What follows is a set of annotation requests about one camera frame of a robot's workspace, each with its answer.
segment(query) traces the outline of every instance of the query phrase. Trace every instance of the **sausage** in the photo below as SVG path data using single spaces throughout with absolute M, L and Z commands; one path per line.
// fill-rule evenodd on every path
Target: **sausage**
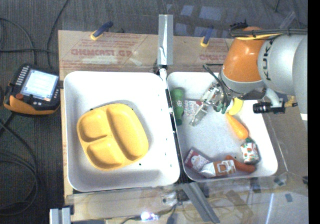
M 245 163 L 241 163 L 240 161 L 236 160 L 233 156 L 227 155 L 225 157 L 226 160 L 233 160 L 234 166 L 239 171 L 244 171 L 247 173 L 252 173 L 256 170 L 256 167 L 254 165 L 247 165 Z

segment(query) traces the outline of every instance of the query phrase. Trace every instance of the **yellow plate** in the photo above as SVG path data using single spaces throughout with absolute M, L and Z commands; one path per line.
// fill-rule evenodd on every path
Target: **yellow plate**
M 109 104 L 84 113 L 76 126 L 90 163 L 103 171 L 141 159 L 149 143 L 140 120 L 125 104 Z

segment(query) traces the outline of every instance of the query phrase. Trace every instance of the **button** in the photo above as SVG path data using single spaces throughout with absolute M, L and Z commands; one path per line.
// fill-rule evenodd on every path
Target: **button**
M 24 98 L 24 95 L 18 93 L 18 94 L 15 95 L 15 97 L 16 97 L 16 99 L 18 99 L 18 100 L 22 100 L 22 99 Z

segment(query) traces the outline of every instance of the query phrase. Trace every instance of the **blue and yellow clamp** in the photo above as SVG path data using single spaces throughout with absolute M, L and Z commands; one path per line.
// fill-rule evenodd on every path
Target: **blue and yellow clamp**
M 202 37 L 202 40 L 200 42 L 200 45 L 203 47 L 207 47 L 209 45 L 209 39 L 211 37 L 212 31 L 214 29 L 214 26 L 209 26 L 208 30 L 206 31 L 206 34 L 204 37 Z
M 102 37 L 103 33 L 108 30 L 109 28 L 111 28 L 113 26 L 113 22 L 109 21 L 106 22 L 103 26 L 101 26 L 98 30 L 95 30 L 93 33 L 90 34 L 90 38 L 92 40 L 97 40 L 100 37 Z

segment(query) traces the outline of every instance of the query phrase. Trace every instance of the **carrot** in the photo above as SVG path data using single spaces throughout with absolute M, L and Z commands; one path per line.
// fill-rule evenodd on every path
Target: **carrot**
M 232 129 L 234 130 L 235 134 L 239 137 L 239 139 L 246 139 L 249 135 L 248 130 L 241 124 L 234 116 L 226 113 L 226 118 L 229 121 Z
M 224 159 L 226 160 L 233 160 L 234 162 L 234 166 L 235 169 L 239 170 L 239 171 L 243 171 L 243 172 L 247 172 L 247 173 L 252 173 L 256 170 L 256 167 L 254 165 L 249 165 L 249 164 L 245 164 L 242 163 L 238 160 L 236 160 L 233 156 L 231 155 L 227 155 Z

